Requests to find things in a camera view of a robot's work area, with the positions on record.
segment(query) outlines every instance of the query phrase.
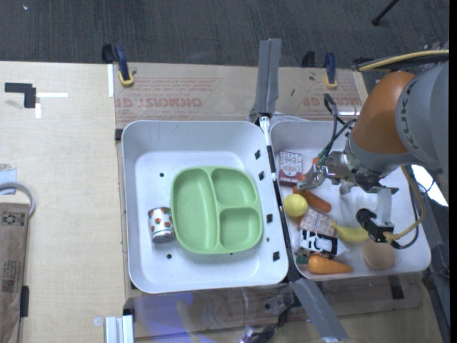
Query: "table surface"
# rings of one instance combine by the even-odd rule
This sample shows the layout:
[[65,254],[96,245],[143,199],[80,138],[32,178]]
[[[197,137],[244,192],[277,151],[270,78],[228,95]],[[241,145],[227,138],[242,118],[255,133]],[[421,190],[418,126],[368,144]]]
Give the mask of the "table surface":
[[[68,94],[40,98],[37,119],[35,109],[24,108],[23,94],[0,92],[0,162],[17,167],[17,180],[32,190],[37,205],[24,277],[30,289],[29,315],[22,319],[20,342],[102,342],[103,327],[95,326],[94,320],[121,316],[126,301],[109,66],[3,61],[0,75],[4,82],[33,84],[37,93]],[[26,202],[20,193],[2,197]],[[422,326],[425,337],[433,337],[430,342],[441,339],[426,296],[421,316],[416,311],[405,314],[411,319],[402,317],[408,321],[397,327],[402,332],[399,339],[414,329],[417,337],[424,336],[418,319],[427,321]],[[343,325],[351,329],[348,319]],[[360,333],[360,319],[353,326],[359,337],[370,337],[368,331],[367,336]],[[312,335],[311,341],[320,341],[315,331]],[[230,334],[224,337],[232,340],[218,342],[233,342]],[[278,337],[275,342],[286,340]]]

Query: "brown paper bag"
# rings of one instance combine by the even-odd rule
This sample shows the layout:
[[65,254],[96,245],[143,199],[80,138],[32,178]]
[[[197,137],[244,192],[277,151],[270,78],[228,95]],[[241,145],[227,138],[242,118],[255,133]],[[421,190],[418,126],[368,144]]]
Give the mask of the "brown paper bag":
[[0,343],[17,343],[29,205],[0,203]]

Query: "blue and yellow clamp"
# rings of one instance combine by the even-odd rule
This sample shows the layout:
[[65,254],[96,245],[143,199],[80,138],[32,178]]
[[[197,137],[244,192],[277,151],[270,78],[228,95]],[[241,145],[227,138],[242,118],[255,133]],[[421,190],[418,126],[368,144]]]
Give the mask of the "blue and yellow clamp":
[[117,71],[117,75],[121,81],[122,86],[132,86],[134,84],[134,78],[129,71],[129,67],[127,66],[127,59],[124,53],[124,49],[120,45],[117,45],[114,47],[114,51],[119,63],[119,70]]
[[338,85],[336,81],[336,65],[335,65],[335,56],[333,53],[328,52],[325,57],[325,67],[326,73],[323,77],[323,83],[329,89],[335,89]]

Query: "qr code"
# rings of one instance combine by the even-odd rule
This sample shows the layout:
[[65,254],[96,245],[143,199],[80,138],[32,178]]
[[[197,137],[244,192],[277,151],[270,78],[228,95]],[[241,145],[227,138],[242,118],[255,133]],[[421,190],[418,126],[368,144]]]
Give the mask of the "qr code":
[[4,212],[1,215],[1,224],[2,225],[15,225],[23,226],[25,225],[26,214],[22,212]]
[[14,293],[14,279],[2,279],[1,280],[1,291]]

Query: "white cable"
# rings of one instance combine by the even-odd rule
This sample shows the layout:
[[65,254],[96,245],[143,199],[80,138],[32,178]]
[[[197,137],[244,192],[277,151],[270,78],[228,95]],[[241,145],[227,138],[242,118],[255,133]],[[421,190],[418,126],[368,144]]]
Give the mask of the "white cable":
[[4,189],[9,189],[9,188],[14,188],[19,191],[22,191],[27,195],[30,201],[30,206],[29,206],[29,218],[35,211],[35,197],[34,194],[31,192],[30,188],[28,188],[26,185],[19,183],[19,182],[7,182],[7,183],[1,183],[0,184],[0,191]]

